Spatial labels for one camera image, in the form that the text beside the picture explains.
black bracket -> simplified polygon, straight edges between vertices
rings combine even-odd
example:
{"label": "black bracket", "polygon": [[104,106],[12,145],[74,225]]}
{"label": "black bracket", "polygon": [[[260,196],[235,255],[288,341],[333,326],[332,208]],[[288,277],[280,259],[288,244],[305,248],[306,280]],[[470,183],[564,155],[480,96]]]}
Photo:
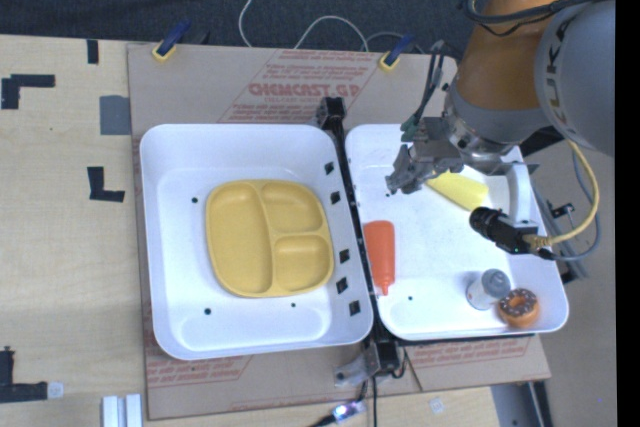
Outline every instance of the black bracket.
{"label": "black bracket", "polygon": [[[347,202],[351,212],[351,219],[353,221],[353,229],[356,234],[356,240],[358,241],[358,249],[360,252],[360,259],[363,263],[363,270],[365,273],[365,279],[367,281],[367,287],[369,290],[369,296],[371,300],[371,306],[374,312],[374,325],[373,330],[366,340],[367,344],[378,345],[385,342],[396,342],[396,337],[393,336],[384,326],[380,320],[380,314],[378,312],[378,305],[375,299],[375,293],[373,288],[373,279],[369,272],[369,262],[367,251],[364,245],[364,234],[360,225],[360,216],[358,213],[357,202],[355,197],[355,190],[353,187],[353,181],[351,178],[351,172],[349,171],[349,159],[347,157],[345,147],[345,131],[343,120],[347,115],[347,109],[342,97],[325,97],[320,102],[320,106],[316,110],[316,122],[317,125],[324,131],[330,133],[333,136],[336,151],[338,154],[338,163],[340,165],[340,172],[342,174],[342,182],[344,183],[345,192],[347,194]],[[350,311],[354,313],[354,306],[350,305]]]}
{"label": "black bracket", "polygon": [[575,211],[575,207],[571,203],[567,203],[558,208],[553,208],[551,203],[547,201],[547,206],[549,207],[551,216],[554,219],[557,219],[558,217],[562,217],[563,215],[569,215],[571,212]]}

black cable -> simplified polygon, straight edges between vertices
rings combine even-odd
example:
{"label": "black cable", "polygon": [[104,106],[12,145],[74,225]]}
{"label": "black cable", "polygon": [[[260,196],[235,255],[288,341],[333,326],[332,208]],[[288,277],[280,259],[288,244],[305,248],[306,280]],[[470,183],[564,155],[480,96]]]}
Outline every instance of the black cable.
{"label": "black cable", "polygon": [[367,390],[369,388],[369,380],[367,379],[365,382],[362,383],[362,388],[360,388],[360,395],[358,395],[357,401],[360,402],[361,400],[364,400],[364,398],[367,396]]}
{"label": "black cable", "polygon": [[441,74],[444,58],[445,58],[445,54],[439,51],[433,52],[431,54],[431,59],[429,59],[429,71],[427,72],[427,80],[425,82],[424,92],[422,93],[422,99],[420,100],[420,105],[416,109],[416,112],[414,112],[412,116],[413,122],[416,125],[422,118],[422,115],[424,114],[424,110],[427,107],[429,100],[431,100],[431,97],[433,96],[433,93],[435,92],[436,87],[438,86],[438,83],[439,83],[439,80],[434,81],[434,73],[436,71],[435,69],[436,59],[438,60],[437,72],[438,74]]}
{"label": "black cable", "polygon": [[327,415],[324,418],[321,418],[318,423],[314,423],[310,427],[323,427],[325,425],[331,425],[332,423],[336,423],[336,419],[333,415]]}
{"label": "black cable", "polygon": [[409,364],[409,355],[407,354],[407,349],[402,349],[404,352],[404,356],[402,358],[402,366],[400,367],[400,372],[397,374],[395,372],[391,372],[391,377],[394,379],[401,379],[404,376],[405,371],[407,370],[407,365]]}
{"label": "black cable", "polygon": [[376,383],[376,376],[372,376],[373,382],[373,427],[378,427],[378,385]]}
{"label": "black cable", "polygon": [[[476,0],[461,0],[459,7],[464,14],[475,23],[488,30],[495,36],[507,36],[516,31],[519,27],[544,20],[555,15],[559,11],[568,7],[577,6],[587,2],[601,2],[604,0],[555,0],[549,4],[543,4],[514,13],[504,15],[484,15],[476,10]],[[504,24],[508,22],[517,22],[510,29],[504,32],[493,30],[490,25]]]}

